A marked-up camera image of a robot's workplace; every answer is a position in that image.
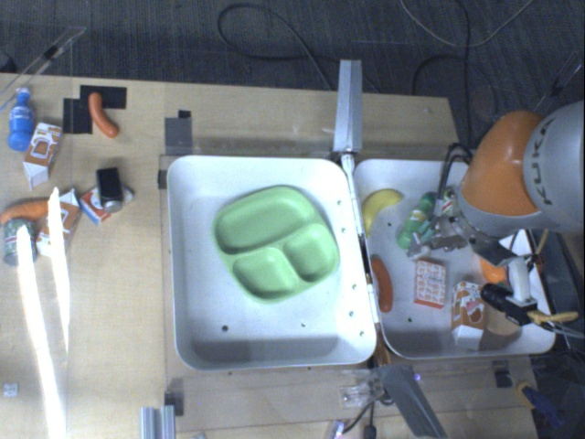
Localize red and white small carton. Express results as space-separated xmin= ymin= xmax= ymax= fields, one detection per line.
xmin=79 ymin=185 xmax=136 ymax=226

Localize orange and white carton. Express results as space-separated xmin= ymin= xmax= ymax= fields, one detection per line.
xmin=450 ymin=280 xmax=487 ymax=351
xmin=35 ymin=188 xmax=83 ymax=258
xmin=22 ymin=122 xmax=63 ymax=192

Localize yellow banana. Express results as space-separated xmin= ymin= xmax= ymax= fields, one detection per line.
xmin=360 ymin=187 xmax=406 ymax=238

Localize orange and white patterned packet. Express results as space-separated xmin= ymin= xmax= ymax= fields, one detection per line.
xmin=413 ymin=258 xmax=448 ymax=310

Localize green divided plate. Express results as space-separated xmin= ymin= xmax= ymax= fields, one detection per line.
xmin=212 ymin=184 xmax=342 ymax=305

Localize orange carrot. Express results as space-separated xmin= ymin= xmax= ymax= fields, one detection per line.
xmin=478 ymin=255 xmax=508 ymax=285
xmin=0 ymin=198 xmax=51 ymax=226

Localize green plastic bottle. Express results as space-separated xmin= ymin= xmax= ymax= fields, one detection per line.
xmin=396 ymin=191 xmax=439 ymax=252

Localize black cylinder on white bracket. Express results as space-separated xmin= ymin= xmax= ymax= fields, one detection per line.
xmin=480 ymin=256 xmax=538 ymax=327

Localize white plastic tray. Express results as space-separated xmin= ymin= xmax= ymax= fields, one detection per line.
xmin=354 ymin=157 xmax=557 ymax=361
xmin=165 ymin=154 xmax=378 ymax=372

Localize blue plastic bottle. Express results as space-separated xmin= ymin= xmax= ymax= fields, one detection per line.
xmin=7 ymin=86 xmax=37 ymax=152

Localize pale wood board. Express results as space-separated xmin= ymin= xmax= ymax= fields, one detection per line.
xmin=159 ymin=80 xmax=543 ymax=439

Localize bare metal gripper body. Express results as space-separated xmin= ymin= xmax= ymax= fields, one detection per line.
xmin=430 ymin=217 xmax=477 ymax=252

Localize black can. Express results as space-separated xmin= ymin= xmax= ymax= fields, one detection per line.
xmin=95 ymin=166 xmax=125 ymax=214

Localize orange sausage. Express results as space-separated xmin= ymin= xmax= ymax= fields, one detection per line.
xmin=368 ymin=254 xmax=395 ymax=314
xmin=87 ymin=91 xmax=121 ymax=139

